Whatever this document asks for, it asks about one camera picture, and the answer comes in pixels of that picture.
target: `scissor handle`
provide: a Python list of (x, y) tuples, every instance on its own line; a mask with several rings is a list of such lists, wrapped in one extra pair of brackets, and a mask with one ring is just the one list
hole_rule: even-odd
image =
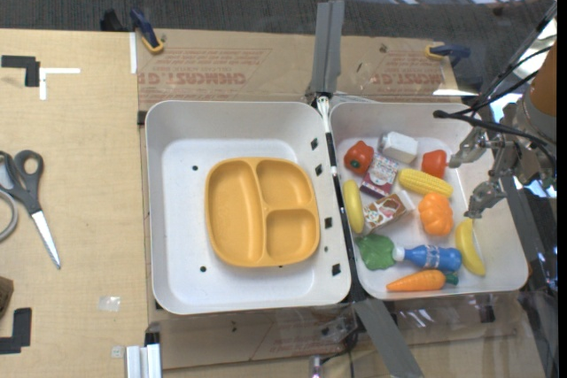
[[(30, 214), (39, 212), (42, 207), (38, 201), (39, 179), (43, 172), (43, 158), (31, 150), (23, 150), (14, 158), (4, 151), (0, 151), (0, 158), (4, 157), (4, 163), (8, 176), (12, 180), (12, 187), (6, 188), (0, 184), (0, 189), (17, 198), (27, 208)], [(26, 170), (26, 161), (33, 159), (37, 168), (33, 172)]]

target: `toy banana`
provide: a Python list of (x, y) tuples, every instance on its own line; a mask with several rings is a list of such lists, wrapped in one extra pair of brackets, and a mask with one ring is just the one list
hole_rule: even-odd
[(343, 184), (346, 217), (354, 233), (361, 233), (364, 228), (364, 212), (362, 211), (361, 192), (355, 180)]
[(464, 267), (473, 274), (485, 275), (485, 264), (479, 257), (474, 243), (471, 218), (466, 218), (457, 226), (454, 232), (454, 242), (462, 255)]

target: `blue bottle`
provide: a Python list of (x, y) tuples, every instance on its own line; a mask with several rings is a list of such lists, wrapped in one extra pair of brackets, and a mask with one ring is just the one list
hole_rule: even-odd
[(435, 268), (451, 273), (457, 271), (462, 263), (462, 255), (454, 247), (443, 248), (424, 244), (414, 249), (404, 249), (396, 246), (392, 255), (396, 261), (409, 260), (421, 268)]

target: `yellow divided plate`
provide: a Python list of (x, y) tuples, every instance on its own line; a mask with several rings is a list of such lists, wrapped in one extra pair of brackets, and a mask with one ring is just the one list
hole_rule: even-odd
[(315, 192), (306, 172), (279, 158), (233, 158), (206, 177), (211, 245), (235, 266), (281, 266), (311, 256), (320, 238)]

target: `toy food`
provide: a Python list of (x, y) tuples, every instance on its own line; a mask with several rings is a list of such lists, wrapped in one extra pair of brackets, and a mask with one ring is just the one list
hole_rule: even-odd
[(354, 233), (360, 233), (364, 228), (364, 214), (362, 212), (361, 192), (355, 180), (345, 181), (345, 184), (343, 184), (343, 198), (348, 224)]
[(373, 157), (374, 149), (364, 141), (358, 141), (346, 152), (345, 166), (356, 174), (364, 175)]
[(454, 247), (438, 247), (422, 244), (413, 249), (395, 246), (392, 257), (396, 261), (408, 260), (421, 268), (439, 271), (457, 271), (462, 264), (462, 255)]
[(423, 154), (422, 171), (426, 174), (443, 178), (447, 167), (447, 154), (444, 150), (428, 151)]
[(444, 274), (438, 269), (425, 269), (401, 277), (386, 285), (388, 291), (428, 291), (442, 289), (446, 283), (456, 285), (459, 278), (456, 274)]
[(400, 164), (376, 152), (369, 170), (364, 175), (361, 191), (374, 198), (388, 196), (392, 192)]
[(410, 164), (417, 156), (417, 140), (392, 131), (380, 137), (378, 149), (388, 158)]
[(387, 236), (366, 235), (354, 238), (364, 265), (370, 270), (386, 269), (395, 265), (392, 257), (393, 241)]
[(462, 254), (462, 264), (473, 274), (485, 275), (485, 264), (477, 253), (472, 236), (472, 219), (466, 218), (454, 232), (454, 243)]
[(401, 218), (414, 208), (408, 193), (401, 190), (399, 194), (390, 194), (367, 204), (363, 209), (364, 219), (370, 230), (376, 230)]
[(405, 189), (413, 190), (423, 196), (430, 192), (437, 192), (447, 198), (453, 195), (453, 186), (445, 180), (426, 174), (421, 170), (412, 168), (401, 169), (398, 172), (398, 181)]
[(453, 210), (449, 199), (437, 192), (425, 195), (417, 206), (423, 230), (429, 235), (445, 236), (453, 228)]

